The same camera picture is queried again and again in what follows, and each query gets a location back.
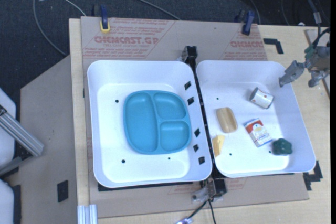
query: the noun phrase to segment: blue plastic plate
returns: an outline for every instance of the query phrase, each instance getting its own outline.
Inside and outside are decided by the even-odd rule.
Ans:
[[[143,154],[174,153],[191,141],[187,107],[167,91],[138,91],[127,96],[123,108],[128,143]]]

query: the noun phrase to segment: hole in tray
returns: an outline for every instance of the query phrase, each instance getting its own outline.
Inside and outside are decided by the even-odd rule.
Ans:
[[[193,102],[194,102],[194,98],[193,97],[191,97],[191,98],[188,99],[188,105],[191,105]]]
[[[194,145],[193,147],[194,147],[195,152],[198,151],[198,149],[199,149],[198,145]]]
[[[205,157],[199,157],[198,162],[199,164],[205,163]]]
[[[191,82],[188,81],[188,82],[184,85],[184,89],[187,90],[190,86],[191,86]]]
[[[200,135],[200,130],[199,129],[197,129],[195,132],[194,132],[194,134],[196,135],[196,137],[198,137],[199,135]]]

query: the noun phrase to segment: green object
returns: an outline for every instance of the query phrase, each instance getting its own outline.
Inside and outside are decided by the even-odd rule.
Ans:
[[[315,49],[314,49],[314,45],[310,44],[309,47],[307,49],[305,49],[305,58],[306,60],[310,59],[312,57],[312,55],[314,54]]]
[[[283,138],[274,141],[272,147],[272,152],[274,155],[288,155],[292,154],[293,152],[292,144]]]

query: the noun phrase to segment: white object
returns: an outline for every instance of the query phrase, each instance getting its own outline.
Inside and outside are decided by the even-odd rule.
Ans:
[[[15,103],[0,89],[0,104],[12,117],[15,117]],[[15,140],[4,129],[0,127],[0,168],[9,163],[15,153]]]
[[[77,206],[77,224],[98,224],[97,205]]]
[[[93,171],[109,188],[193,182],[212,171],[197,88],[191,68],[179,61],[95,61],[88,68]],[[172,154],[134,151],[123,128],[123,105],[136,91],[161,90],[179,95],[191,121],[189,146]]]
[[[11,187],[0,179],[0,224],[13,224],[14,193]]]
[[[267,109],[271,106],[273,102],[274,96],[268,92],[262,91],[258,87],[256,87],[253,92],[251,93],[251,96],[249,100],[261,106],[264,109]]]
[[[216,110],[230,107],[236,117],[236,132],[224,134],[222,152],[215,158],[218,170],[227,177],[244,177],[308,172],[316,164],[313,148],[291,84],[282,88],[278,78],[285,68],[272,61],[202,61],[197,76],[212,138],[223,134]],[[275,96],[272,106],[263,109],[248,101],[255,87]],[[277,140],[292,144],[293,153],[276,156],[271,143],[256,147],[244,128],[251,119],[260,118]]]

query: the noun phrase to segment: tin can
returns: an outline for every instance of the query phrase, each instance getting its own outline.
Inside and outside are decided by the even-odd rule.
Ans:
[[[250,101],[261,106],[264,109],[267,109],[271,106],[273,102],[274,96],[268,92],[261,91],[258,87],[256,87],[251,96]]]

